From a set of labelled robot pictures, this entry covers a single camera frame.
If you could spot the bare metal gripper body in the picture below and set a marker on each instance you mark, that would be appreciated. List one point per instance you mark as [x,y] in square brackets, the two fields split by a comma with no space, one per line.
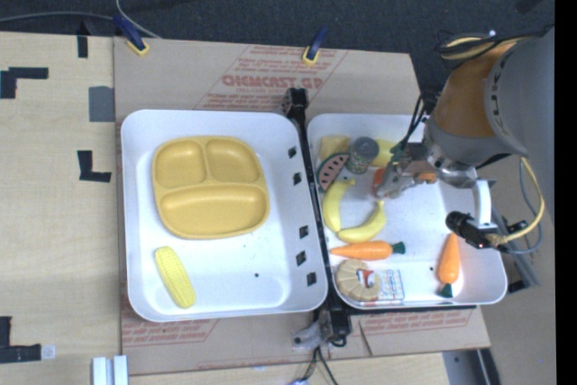
[417,160]

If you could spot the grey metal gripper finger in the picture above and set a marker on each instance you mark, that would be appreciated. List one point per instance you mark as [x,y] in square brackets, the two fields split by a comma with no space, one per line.
[409,185]
[390,185]

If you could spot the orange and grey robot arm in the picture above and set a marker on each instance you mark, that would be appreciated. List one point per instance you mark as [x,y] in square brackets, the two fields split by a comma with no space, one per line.
[505,103]

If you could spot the orange toy food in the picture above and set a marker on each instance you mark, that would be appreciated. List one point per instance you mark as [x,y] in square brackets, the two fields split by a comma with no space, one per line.
[378,182]

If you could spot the green can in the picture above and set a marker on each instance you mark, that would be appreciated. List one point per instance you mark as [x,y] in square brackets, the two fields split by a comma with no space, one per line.
[360,158]

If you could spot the white plastic tray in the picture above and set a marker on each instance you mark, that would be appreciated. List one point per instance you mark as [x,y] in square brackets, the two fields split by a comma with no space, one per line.
[234,275]
[414,230]

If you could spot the yellow banana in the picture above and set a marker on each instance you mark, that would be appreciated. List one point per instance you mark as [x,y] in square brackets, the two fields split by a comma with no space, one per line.
[333,205]
[367,230]

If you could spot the red and green watermelon slice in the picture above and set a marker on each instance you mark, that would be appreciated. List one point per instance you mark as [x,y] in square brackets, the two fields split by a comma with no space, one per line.
[331,171]

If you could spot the yellow cheese wedge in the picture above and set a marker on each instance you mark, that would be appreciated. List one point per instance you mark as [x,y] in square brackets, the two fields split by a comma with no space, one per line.
[332,146]

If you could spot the orange carrot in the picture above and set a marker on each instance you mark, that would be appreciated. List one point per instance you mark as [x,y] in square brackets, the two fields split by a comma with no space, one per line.
[365,250]
[449,261]

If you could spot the thin black rod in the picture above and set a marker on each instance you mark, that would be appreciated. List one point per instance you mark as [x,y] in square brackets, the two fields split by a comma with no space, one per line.
[315,194]

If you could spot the white carton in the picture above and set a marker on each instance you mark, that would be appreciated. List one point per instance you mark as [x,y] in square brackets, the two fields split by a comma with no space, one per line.
[393,286]

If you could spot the beige round biscuit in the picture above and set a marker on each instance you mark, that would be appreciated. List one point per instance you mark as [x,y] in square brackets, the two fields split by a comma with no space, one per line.
[351,281]

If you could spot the yellow divided plate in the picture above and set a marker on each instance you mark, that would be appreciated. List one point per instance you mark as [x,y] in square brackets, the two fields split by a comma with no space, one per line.
[209,187]

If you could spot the yellow corn cob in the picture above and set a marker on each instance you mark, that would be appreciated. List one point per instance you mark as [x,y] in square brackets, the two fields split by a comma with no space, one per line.
[175,277]

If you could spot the brown cardboard board red print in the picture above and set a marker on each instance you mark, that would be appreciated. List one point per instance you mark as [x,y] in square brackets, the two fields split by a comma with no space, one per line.
[180,76]

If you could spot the black cylinder on white bracket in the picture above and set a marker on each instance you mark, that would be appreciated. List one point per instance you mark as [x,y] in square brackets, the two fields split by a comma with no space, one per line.
[469,230]

